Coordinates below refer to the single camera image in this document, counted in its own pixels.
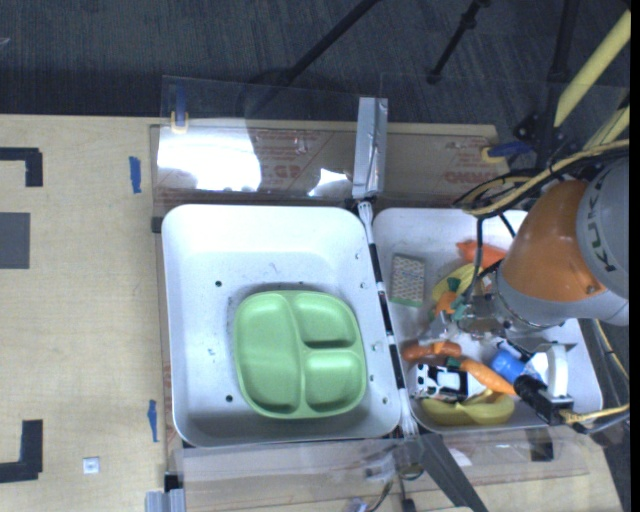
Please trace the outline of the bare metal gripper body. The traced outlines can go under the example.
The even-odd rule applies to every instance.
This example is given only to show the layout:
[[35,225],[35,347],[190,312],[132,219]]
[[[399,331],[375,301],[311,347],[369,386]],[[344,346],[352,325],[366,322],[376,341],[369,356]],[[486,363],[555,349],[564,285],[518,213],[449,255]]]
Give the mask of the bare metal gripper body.
[[457,308],[457,327],[475,340],[503,338],[505,328],[494,308],[493,296],[464,296]]

